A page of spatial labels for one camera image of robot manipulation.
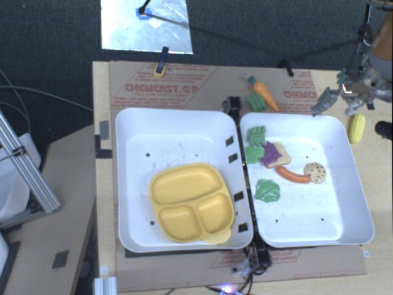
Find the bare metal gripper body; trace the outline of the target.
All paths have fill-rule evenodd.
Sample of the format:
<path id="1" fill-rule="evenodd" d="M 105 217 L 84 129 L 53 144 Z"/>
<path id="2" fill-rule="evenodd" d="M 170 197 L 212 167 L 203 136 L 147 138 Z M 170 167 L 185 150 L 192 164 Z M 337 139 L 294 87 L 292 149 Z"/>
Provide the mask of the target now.
<path id="1" fill-rule="evenodd" d="M 360 98 L 368 109 L 373 109 L 374 100 L 392 103 L 392 82 L 377 75 L 362 76 L 358 73 L 337 76 L 341 97 Z"/>

